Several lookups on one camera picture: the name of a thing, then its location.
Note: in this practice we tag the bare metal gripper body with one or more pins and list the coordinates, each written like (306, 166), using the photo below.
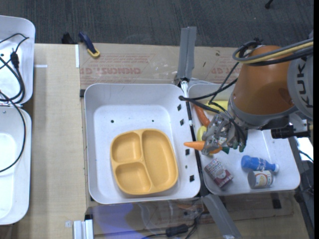
(223, 129)

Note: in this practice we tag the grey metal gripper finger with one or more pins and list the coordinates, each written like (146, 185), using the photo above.
(208, 149)
(207, 134)

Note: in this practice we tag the orange carrot with green top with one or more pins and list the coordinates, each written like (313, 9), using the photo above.
(195, 144)

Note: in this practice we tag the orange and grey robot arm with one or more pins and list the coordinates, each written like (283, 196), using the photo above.
(261, 93)

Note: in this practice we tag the yellow rounded toy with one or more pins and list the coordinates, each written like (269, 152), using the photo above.
(201, 133)

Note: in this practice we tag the orange sausage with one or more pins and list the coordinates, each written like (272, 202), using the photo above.
(202, 116)

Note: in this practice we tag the yellow banana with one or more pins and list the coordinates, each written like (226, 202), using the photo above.
(220, 104)

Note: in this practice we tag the red and white carton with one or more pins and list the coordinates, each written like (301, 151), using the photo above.
(219, 173)

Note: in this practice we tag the blue and white bottle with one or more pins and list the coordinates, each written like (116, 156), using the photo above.
(254, 163)

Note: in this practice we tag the white plastic tray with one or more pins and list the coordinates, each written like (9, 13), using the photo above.
(269, 153)
(12, 183)
(25, 66)
(104, 143)

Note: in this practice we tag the orange divided plate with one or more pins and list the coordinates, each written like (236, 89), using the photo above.
(154, 158)

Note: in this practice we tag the white and yellow can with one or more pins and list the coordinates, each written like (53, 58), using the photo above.
(261, 179)

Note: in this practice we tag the brown cardboard board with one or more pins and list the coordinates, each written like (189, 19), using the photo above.
(139, 68)

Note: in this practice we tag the black cylinder on white bracket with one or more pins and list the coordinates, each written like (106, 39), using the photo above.
(284, 132)

